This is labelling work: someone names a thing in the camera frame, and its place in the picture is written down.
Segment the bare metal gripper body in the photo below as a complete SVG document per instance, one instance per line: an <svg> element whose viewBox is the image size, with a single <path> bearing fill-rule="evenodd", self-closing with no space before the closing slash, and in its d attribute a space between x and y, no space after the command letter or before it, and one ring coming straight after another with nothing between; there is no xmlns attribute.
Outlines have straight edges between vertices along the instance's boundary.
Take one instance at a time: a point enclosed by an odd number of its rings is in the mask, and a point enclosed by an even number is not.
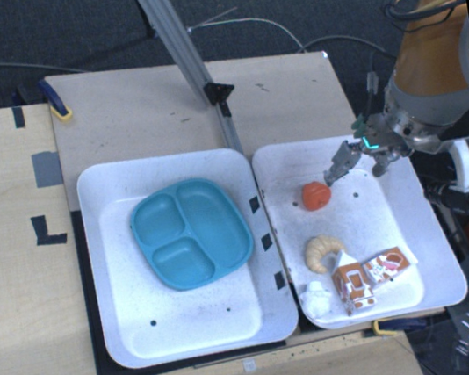
<svg viewBox="0 0 469 375"><path fill-rule="evenodd" d="M439 126L425 124L404 110L372 114L358 121L363 152L376 162L408 157L413 152L436 153L442 143Z"/></svg>

